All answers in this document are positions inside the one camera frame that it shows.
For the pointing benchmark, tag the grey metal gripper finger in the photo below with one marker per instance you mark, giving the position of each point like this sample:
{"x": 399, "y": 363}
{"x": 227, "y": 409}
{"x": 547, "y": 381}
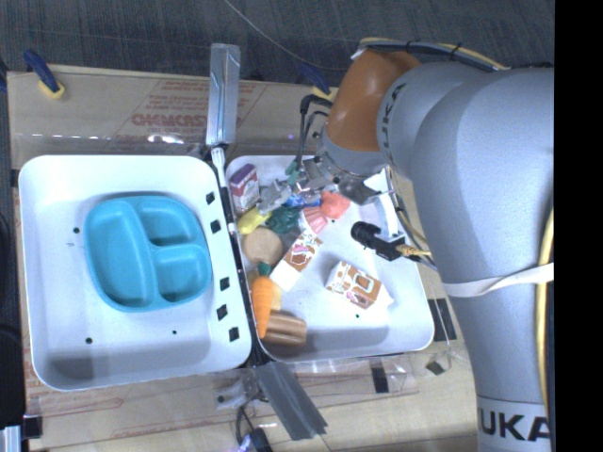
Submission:
{"x": 267, "y": 203}
{"x": 282, "y": 189}

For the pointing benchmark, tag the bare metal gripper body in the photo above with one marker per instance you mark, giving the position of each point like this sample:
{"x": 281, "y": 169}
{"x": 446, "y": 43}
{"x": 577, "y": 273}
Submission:
{"x": 325, "y": 177}

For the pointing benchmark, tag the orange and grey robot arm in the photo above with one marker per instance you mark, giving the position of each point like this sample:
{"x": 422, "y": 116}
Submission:
{"x": 471, "y": 167}

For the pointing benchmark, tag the blue packet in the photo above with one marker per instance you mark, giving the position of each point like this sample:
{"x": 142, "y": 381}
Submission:
{"x": 301, "y": 201}

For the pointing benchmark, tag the green broccoli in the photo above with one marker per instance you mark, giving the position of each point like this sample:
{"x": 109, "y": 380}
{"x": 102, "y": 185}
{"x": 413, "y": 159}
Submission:
{"x": 282, "y": 220}

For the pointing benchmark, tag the yellow banana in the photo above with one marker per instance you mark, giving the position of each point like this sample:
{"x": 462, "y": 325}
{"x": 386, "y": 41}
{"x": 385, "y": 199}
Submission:
{"x": 249, "y": 221}

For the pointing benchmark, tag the purple and white carton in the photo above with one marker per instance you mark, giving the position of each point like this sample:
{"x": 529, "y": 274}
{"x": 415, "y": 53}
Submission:
{"x": 244, "y": 188}

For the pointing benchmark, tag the orange-pink toy food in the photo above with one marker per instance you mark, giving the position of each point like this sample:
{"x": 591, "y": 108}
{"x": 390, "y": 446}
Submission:
{"x": 335, "y": 205}

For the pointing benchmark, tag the tan round bread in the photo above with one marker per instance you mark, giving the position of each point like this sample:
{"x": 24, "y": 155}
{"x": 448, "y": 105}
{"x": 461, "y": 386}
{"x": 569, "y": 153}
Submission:
{"x": 261, "y": 245}

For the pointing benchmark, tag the pink ribbed toy cake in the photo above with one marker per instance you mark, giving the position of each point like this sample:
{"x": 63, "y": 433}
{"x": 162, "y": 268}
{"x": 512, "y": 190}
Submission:
{"x": 314, "y": 219}

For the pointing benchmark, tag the thin black and white rod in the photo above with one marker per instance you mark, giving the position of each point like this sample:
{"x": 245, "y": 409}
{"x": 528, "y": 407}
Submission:
{"x": 235, "y": 233}

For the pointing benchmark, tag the tall white and brown carton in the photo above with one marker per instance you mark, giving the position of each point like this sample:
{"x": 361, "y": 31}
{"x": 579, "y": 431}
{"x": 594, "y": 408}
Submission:
{"x": 297, "y": 259}

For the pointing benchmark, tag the tan biscuit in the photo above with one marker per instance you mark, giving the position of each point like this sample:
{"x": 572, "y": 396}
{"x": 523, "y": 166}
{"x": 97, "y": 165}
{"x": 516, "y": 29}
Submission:
{"x": 277, "y": 297}

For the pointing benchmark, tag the orange carrot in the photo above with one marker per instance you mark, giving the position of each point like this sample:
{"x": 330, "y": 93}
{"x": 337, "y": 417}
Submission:
{"x": 262, "y": 299}

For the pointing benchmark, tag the white and brown milk carton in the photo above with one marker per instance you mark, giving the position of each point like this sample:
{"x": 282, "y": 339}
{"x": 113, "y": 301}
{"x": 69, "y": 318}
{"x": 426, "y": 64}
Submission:
{"x": 358, "y": 286}

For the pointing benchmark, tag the brown ridged bread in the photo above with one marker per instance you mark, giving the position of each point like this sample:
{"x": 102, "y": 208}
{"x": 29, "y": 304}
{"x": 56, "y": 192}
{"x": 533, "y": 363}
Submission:
{"x": 285, "y": 330}

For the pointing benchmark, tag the blue divided plate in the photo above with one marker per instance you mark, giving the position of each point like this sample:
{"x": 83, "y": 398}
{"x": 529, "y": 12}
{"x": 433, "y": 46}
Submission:
{"x": 141, "y": 271}

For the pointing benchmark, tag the white plastic tray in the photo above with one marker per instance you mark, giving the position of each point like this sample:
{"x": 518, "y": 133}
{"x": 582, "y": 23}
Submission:
{"x": 56, "y": 252}
{"x": 339, "y": 327}

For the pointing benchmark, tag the brown cardboard board, red print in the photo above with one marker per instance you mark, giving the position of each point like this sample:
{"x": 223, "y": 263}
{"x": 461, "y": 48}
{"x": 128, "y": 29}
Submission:
{"x": 118, "y": 106}

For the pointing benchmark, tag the black cylinder on white bracket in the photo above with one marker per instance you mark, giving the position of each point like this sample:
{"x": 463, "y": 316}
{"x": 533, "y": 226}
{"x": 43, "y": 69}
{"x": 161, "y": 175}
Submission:
{"x": 382, "y": 245}

